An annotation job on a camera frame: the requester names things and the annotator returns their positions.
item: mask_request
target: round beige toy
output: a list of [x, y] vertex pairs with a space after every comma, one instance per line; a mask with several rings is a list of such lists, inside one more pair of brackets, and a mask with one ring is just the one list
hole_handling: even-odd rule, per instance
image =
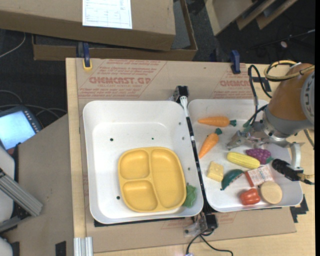
[[282, 200], [282, 189], [273, 181], [264, 182], [260, 187], [260, 192], [262, 199], [269, 204], [276, 205]]

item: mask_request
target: brown cylinder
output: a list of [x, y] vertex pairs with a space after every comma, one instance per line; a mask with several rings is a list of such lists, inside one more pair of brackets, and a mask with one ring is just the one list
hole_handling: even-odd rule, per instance
[[[300, 70], [310, 67], [311, 64], [300, 63], [292, 67], [287, 75], [294, 74]], [[313, 72], [310, 70], [303, 75], [282, 81], [275, 90], [268, 109], [277, 118], [290, 121], [303, 121], [307, 117], [301, 107], [301, 89], [307, 77]]]

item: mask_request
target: purple toy grapes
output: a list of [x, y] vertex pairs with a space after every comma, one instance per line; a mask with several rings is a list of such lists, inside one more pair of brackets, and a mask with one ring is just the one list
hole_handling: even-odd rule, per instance
[[248, 156], [258, 159], [262, 165], [267, 164], [267, 159], [271, 157], [270, 151], [262, 148], [247, 149], [245, 152]]

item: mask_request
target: black floor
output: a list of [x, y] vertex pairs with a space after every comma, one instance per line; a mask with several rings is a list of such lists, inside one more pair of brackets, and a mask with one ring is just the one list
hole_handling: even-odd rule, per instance
[[[194, 61], [209, 62], [212, 55], [216, 62], [229, 62], [229, 53], [237, 50], [243, 63], [270, 64], [290, 59], [315, 64], [315, 32], [307, 33], [315, 29], [315, 0], [297, 1], [262, 30], [255, 20], [241, 31], [234, 22], [217, 36], [210, 27], [204, 1], [187, 0], [187, 4], [198, 46]], [[300, 34], [305, 35], [286, 40]], [[14, 95], [4, 92], [7, 90], [19, 95], [24, 104], [34, 106], [31, 108], [35, 113], [42, 111], [42, 107], [62, 116], [64, 112], [60, 110], [67, 110], [65, 63], [33, 60], [31, 35], [25, 36], [21, 47], [2, 56], [18, 46], [24, 34], [0, 30], [0, 111], [8, 108], [6, 105], [20, 103]], [[282, 39], [287, 42], [286, 49], [279, 47], [278, 43], [272, 43]], [[251, 49], [262, 44], [267, 45]], [[48, 111], [41, 112], [38, 118], [43, 126], [57, 119]]]

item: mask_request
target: robotic hand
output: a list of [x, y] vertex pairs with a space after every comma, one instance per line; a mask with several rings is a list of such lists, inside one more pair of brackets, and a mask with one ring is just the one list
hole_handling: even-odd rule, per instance
[[315, 71], [314, 66], [305, 63], [293, 65], [284, 77], [273, 77], [268, 71], [276, 66], [272, 64], [264, 71], [271, 81], [281, 81], [268, 105], [260, 108], [262, 119], [249, 124], [244, 130], [238, 130], [227, 144], [227, 148], [238, 147], [245, 143], [254, 148], [265, 143], [274, 143], [281, 147], [290, 147], [293, 167], [300, 164], [300, 145], [290, 143], [287, 138], [301, 130], [315, 127]]

